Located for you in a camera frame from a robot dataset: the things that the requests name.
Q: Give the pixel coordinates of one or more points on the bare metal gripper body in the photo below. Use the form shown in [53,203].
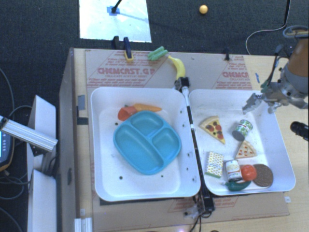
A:
[285,93]

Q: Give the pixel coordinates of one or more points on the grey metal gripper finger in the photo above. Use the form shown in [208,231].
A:
[255,97]
[248,107]

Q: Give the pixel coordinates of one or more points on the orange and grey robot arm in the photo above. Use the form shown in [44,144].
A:
[299,62]

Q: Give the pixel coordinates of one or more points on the green and white can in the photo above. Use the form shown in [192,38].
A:
[242,130]

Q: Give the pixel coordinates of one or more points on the white plastic tray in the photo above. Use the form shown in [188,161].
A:
[144,185]
[270,139]

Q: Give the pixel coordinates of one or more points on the pepperoni pizza slice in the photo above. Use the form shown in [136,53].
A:
[213,128]

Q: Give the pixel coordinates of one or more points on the small pale pizza slice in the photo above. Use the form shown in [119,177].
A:
[246,151]

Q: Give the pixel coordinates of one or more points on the thin black and white rod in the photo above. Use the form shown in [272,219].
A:
[193,129]

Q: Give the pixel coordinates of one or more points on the white and red can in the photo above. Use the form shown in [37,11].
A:
[233,170]

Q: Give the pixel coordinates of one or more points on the orange pepper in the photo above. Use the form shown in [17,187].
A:
[248,172]

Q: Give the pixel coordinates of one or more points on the yellow and white carton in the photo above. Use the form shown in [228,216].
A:
[214,164]

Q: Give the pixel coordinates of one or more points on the brown round biscuit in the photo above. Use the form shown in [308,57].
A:
[263,175]

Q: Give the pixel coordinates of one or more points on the green chili pepper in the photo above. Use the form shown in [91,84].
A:
[237,186]

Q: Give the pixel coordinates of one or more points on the yellow banana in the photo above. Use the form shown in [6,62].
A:
[179,68]

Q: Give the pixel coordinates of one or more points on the orange carrot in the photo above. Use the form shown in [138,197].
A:
[147,108]

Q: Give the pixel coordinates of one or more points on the yellow ball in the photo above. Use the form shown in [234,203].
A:
[203,9]

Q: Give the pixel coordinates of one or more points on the green beans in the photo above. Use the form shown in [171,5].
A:
[157,53]

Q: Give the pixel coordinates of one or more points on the blue divided plate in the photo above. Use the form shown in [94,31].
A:
[142,149]

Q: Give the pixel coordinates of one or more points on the brown cardboard board red print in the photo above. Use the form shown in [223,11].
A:
[135,76]

